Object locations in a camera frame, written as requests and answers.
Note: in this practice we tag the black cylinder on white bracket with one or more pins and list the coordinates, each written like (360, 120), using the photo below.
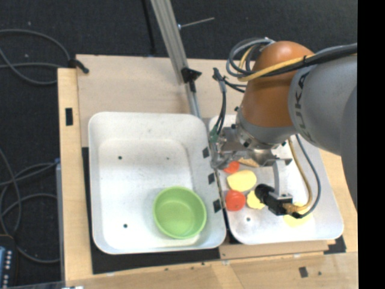
(275, 202)

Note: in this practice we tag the red tomato slice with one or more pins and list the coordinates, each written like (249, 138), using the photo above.
(231, 169)

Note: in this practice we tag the pale wood board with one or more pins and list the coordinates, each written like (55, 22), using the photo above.
(126, 86)

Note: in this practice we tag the white plastic tray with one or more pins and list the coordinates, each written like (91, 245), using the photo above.
(270, 230)
(135, 176)

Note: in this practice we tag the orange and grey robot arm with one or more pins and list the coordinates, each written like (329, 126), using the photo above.
(270, 95)

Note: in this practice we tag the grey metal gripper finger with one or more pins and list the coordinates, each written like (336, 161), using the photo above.
(217, 162)
(232, 160)

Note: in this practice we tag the tan bread piece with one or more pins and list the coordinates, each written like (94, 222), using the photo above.
(248, 162)

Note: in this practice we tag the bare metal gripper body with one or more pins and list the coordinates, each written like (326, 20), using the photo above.
(240, 144)

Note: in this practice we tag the green bowl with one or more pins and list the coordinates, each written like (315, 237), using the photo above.
(180, 213)

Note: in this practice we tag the thin black rod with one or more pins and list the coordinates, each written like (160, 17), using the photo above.
(221, 195)

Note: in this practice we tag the large yellow slice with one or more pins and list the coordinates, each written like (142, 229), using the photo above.
(242, 180)

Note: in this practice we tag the flat yellow round piece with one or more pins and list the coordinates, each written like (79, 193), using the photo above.
(296, 221)

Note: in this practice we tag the small yellow piece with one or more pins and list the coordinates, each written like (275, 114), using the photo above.
(253, 202)

